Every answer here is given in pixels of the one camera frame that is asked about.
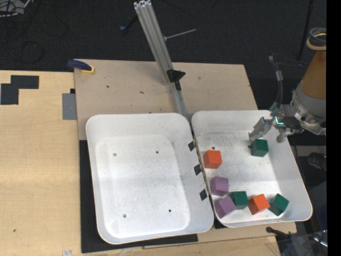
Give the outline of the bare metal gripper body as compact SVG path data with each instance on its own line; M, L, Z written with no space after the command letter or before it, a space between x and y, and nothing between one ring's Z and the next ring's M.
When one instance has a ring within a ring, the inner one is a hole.
M283 136L309 131L315 135L326 135L326 100L314 98L303 91L294 91L289 104L271 107L273 126L284 129Z

